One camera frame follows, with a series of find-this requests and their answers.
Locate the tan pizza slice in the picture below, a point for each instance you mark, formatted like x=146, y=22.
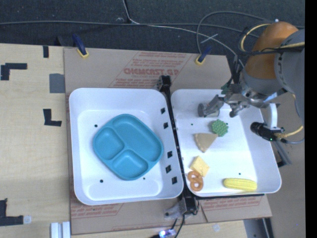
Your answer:
x=204, y=140

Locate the black cylinder on white bracket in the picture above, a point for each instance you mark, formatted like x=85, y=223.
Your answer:
x=265, y=130

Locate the thin black rod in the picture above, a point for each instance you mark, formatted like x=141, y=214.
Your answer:
x=174, y=128

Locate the yellow corn cob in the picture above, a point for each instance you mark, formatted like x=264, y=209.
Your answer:
x=239, y=184

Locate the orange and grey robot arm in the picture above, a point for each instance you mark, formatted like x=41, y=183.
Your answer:
x=275, y=56

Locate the brown cardboard board red print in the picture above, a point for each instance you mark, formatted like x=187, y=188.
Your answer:
x=119, y=66

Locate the yellow cheese wedge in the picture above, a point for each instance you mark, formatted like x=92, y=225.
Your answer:
x=199, y=166

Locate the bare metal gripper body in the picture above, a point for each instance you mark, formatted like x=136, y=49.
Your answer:
x=241, y=98

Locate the green grapes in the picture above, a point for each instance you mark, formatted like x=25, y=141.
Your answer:
x=220, y=127

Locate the blue divided plate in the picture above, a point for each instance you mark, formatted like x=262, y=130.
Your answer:
x=128, y=146

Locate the orange pretzel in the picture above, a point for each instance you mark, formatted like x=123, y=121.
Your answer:
x=195, y=180

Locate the white plastic tray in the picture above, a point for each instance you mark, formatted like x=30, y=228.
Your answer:
x=84, y=137
x=237, y=155

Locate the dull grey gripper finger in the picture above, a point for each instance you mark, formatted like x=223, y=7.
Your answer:
x=236, y=111
x=209, y=106

